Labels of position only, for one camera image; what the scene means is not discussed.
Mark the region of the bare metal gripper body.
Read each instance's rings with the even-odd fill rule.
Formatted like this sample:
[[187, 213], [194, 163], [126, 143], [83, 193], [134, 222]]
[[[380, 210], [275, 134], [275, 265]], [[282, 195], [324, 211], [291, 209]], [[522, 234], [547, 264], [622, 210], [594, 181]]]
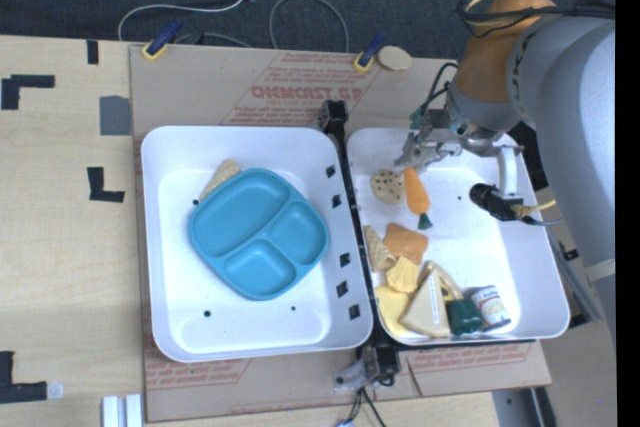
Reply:
[[455, 108], [417, 109], [412, 114], [413, 156], [444, 156], [457, 148], [477, 156], [496, 156], [500, 133], [480, 127]]

